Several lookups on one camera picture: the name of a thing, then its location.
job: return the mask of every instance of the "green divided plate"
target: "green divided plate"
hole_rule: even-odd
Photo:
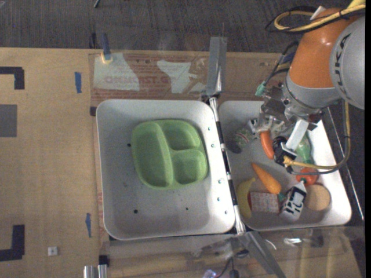
[[[132,132],[135,169],[154,189],[176,189],[203,180],[208,160],[196,128],[179,119],[143,122]]]

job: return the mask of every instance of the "toy carrot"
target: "toy carrot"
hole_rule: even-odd
[[[261,141],[261,146],[263,147],[263,150],[264,150],[265,154],[267,155],[267,157],[270,160],[273,160],[274,151],[273,151],[273,146],[272,146],[273,142],[272,142],[272,139],[271,139],[271,132],[269,130],[261,132],[260,133],[260,141]]]
[[[264,186],[267,188],[267,190],[270,193],[274,193],[276,195],[279,195],[281,192],[281,184],[267,171],[265,171],[262,167],[258,166],[255,163],[251,163],[251,166],[253,167],[255,173],[259,177],[259,179],[262,181]]]

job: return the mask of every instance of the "white bottle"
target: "white bottle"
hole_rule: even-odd
[[[290,188],[286,194],[286,200],[283,202],[279,216],[289,222],[297,221],[304,207],[306,195],[307,190],[302,181]]]

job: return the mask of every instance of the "white basin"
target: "white basin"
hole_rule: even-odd
[[[258,117],[259,108],[262,102],[259,101],[226,101],[219,108],[219,118],[224,138],[228,138],[236,130],[240,129],[248,120]],[[329,140],[320,122],[318,127],[310,132],[312,142],[312,156],[315,163],[321,165],[334,165],[335,159],[329,144]],[[297,183],[295,176],[269,160],[262,147],[260,140],[253,140],[242,153],[235,154],[228,152],[235,187],[248,178],[257,177],[251,163],[260,163],[271,173],[282,185],[282,192],[286,192]],[[319,226],[344,225],[351,218],[351,206],[347,197],[340,173],[320,175],[318,183],[323,184],[330,192],[331,204],[324,211],[312,211],[304,207],[298,221],[288,223],[273,213],[257,213],[252,218],[244,220],[245,224],[257,231],[272,231],[278,229],[313,228]],[[265,188],[257,180],[253,183],[251,191],[264,192]]]
[[[217,234],[229,231],[235,214],[214,114],[200,101],[107,100],[97,108],[97,128],[107,232],[118,240]],[[130,138],[141,122],[181,119],[199,131],[209,171],[200,182],[159,191],[135,170]]]

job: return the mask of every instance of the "gray square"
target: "gray square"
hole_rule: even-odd
[[[17,137],[17,105],[0,105],[0,137]]]

